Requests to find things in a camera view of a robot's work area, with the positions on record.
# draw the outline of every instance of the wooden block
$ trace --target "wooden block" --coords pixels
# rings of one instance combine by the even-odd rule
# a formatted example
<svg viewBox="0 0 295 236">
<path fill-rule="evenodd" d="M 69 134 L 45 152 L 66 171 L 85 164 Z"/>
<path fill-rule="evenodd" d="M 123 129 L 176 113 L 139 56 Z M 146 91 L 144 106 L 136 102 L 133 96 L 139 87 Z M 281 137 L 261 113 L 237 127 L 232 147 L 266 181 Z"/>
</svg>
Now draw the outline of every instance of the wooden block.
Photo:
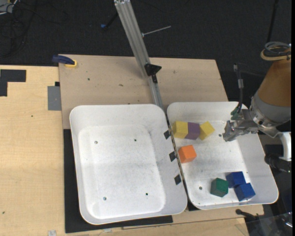
<svg viewBox="0 0 295 236">
<path fill-rule="evenodd" d="M 188 122 L 188 134 L 185 139 L 196 140 L 200 135 L 200 125 L 198 123 Z"/>
<path fill-rule="evenodd" d="M 224 197 L 228 193 L 228 182 L 217 177 L 211 183 L 210 193 L 221 198 Z"/>
<path fill-rule="evenodd" d="M 248 200 L 256 195 L 251 183 L 241 184 L 234 190 L 239 201 Z"/>
<path fill-rule="evenodd" d="M 184 121 L 175 121 L 172 131 L 175 138 L 183 139 L 188 135 L 188 123 Z"/>
<path fill-rule="evenodd" d="M 200 139 L 204 140 L 206 137 L 208 137 L 210 134 L 212 134 L 215 131 L 211 123 L 206 121 L 205 123 L 200 125 Z"/>
<path fill-rule="evenodd" d="M 242 171 L 231 172 L 226 176 L 229 188 L 236 188 L 240 184 L 246 183 L 245 176 Z"/>
<path fill-rule="evenodd" d="M 196 151 L 192 145 L 183 146 L 178 151 L 181 163 L 191 162 L 197 157 Z"/>
</svg>

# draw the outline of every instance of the orange cube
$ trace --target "orange cube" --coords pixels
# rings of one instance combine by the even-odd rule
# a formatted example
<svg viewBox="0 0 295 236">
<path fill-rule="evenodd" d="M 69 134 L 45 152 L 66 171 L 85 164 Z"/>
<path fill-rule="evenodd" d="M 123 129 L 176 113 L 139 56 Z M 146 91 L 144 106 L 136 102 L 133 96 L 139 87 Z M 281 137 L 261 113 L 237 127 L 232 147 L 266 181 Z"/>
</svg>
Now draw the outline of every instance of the orange cube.
<svg viewBox="0 0 295 236">
<path fill-rule="evenodd" d="M 183 146 L 178 150 L 178 155 L 181 163 L 191 162 L 197 157 L 196 151 L 192 145 Z"/>
</svg>

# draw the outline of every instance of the blue clamp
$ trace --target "blue clamp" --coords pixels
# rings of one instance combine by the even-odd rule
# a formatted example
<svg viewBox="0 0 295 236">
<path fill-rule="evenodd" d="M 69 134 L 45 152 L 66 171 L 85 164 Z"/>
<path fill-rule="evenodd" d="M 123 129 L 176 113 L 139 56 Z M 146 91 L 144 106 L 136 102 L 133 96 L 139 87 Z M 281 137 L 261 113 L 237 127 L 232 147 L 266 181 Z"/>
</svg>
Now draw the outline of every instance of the blue clamp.
<svg viewBox="0 0 295 236">
<path fill-rule="evenodd" d="M 74 65 L 74 60 L 62 55 L 53 55 L 52 62 Z"/>
<path fill-rule="evenodd" d="M 77 61 L 62 55 L 53 55 L 52 62 L 62 63 L 66 67 L 76 67 Z"/>
</svg>

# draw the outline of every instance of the white tray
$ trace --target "white tray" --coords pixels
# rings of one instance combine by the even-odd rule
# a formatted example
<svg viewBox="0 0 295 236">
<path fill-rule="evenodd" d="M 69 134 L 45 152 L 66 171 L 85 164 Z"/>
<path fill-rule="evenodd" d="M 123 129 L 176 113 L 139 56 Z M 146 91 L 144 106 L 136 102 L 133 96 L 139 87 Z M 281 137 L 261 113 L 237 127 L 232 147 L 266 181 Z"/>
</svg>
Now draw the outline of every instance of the white tray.
<svg viewBox="0 0 295 236">
<path fill-rule="evenodd" d="M 82 217 L 90 224 L 178 214 L 187 196 L 165 113 L 153 104 L 78 106 L 70 125 Z"/>
<path fill-rule="evenodd" d="M 188 198 L 199 209 L 214 209 L 252 204 L 271 204 L 278 199 L 278 189 L 271 169 L 265 163 L 264 150 L 257 134 L 238 136 L 225 142 L 226 121 L 237 102 L 181 102 L 173 103 L 167 109 L 171 125 L 175 121 L 203 123 L 209 121 L 215 132 L 203 141 L 175 138 L 177 149 L 193 145 L 196 159 L 181 164 Z M 224 197 L 210 194 L 211 182 L 219 177 L 226 179 L 230 172 L 243 171 L 246 182 L 250 182 L 256 195 L 248 201 L 239 202 L 234 189 Z"/>
</svg>

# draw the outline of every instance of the black clip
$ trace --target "black clip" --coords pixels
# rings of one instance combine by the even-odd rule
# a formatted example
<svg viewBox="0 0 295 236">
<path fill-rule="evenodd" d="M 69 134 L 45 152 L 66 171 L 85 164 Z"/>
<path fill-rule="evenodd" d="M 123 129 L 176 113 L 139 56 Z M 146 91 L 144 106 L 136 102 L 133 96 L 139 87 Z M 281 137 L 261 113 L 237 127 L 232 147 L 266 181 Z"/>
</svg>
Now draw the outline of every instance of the black clip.
<svg viewBox="0 0 295 236">
<path fill-rule="evenodd" d="M 159 65 L 145 64 L 144 68 L 146 69 L 147 75 L 152 76 L 153 82 L 157 83 L 156 74 L 162 67 Z"/>
</svg>

